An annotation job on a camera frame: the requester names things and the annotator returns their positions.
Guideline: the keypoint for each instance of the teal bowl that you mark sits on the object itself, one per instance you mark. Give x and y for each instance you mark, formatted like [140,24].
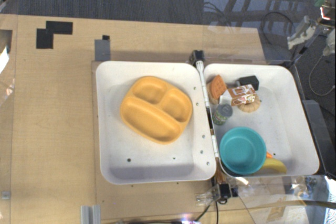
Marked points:
[242,150]

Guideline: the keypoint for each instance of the orange-brown waffle biscuit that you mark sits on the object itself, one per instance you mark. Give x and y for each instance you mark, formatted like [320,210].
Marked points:
[218,86]

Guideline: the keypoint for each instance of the orange divided plate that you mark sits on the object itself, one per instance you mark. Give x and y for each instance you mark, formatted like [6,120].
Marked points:
[155,110]

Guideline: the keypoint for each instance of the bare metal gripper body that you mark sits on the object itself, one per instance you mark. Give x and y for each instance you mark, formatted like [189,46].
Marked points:
[328,22]

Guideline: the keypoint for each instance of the white plastic tray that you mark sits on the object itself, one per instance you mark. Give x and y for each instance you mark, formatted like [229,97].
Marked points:
[286,126]
[147,162]

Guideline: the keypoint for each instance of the orange carrot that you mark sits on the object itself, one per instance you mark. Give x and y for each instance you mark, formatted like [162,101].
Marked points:
[269,155]

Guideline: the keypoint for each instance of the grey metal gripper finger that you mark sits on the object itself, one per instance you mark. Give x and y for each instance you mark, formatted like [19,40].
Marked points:
[331,44]
[302,32]

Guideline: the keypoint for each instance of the beige bread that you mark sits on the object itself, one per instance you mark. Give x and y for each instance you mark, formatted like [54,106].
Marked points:
[211,95]

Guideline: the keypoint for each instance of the yellow banana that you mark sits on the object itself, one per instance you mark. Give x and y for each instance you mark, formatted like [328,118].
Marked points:
[275,166]

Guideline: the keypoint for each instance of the tan doughnut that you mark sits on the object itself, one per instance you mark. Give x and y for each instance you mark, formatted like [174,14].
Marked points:
[250,107]

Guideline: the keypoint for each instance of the green can with grey lid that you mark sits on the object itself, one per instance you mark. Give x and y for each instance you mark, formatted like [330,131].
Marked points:
[221,114]

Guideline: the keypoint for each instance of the brown and white carton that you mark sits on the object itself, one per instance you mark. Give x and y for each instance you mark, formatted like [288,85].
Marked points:
[242,94]

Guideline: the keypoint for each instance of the black box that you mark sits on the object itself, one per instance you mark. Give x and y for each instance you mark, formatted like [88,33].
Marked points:
[249,81]

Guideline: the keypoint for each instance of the thin black and white rod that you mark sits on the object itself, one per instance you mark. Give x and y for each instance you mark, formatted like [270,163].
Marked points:
[204,89]

